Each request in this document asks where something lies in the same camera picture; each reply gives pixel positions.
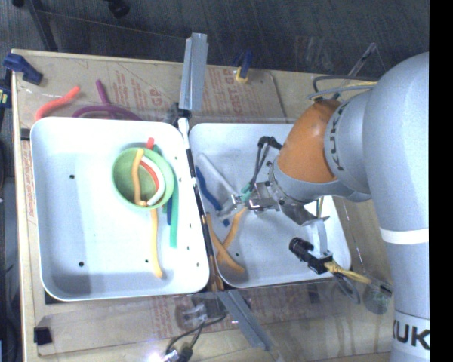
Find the floor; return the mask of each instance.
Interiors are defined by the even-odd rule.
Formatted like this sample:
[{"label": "floor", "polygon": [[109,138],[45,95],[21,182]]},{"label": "floor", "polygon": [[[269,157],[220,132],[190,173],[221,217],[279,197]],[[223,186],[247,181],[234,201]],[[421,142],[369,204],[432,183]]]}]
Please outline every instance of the floor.
[{"label": "floor", "polygon": [[[42,0],[59,51],[141,59],[183,60],[191,32],[208,35],[208,63],[231,65],[246,49],[252,66],[347,74],[367,47],[376,52],[359,75],[378,78],[404,59],[429,50],[430,0],[125,0],[116,19],[96,0]],[[0,78],[12,48],[44,50],[25,8],[0,0]],[[0,337],[14,360],[17,325],[11,112],[1,142],[8,178],[0,199]]]}]

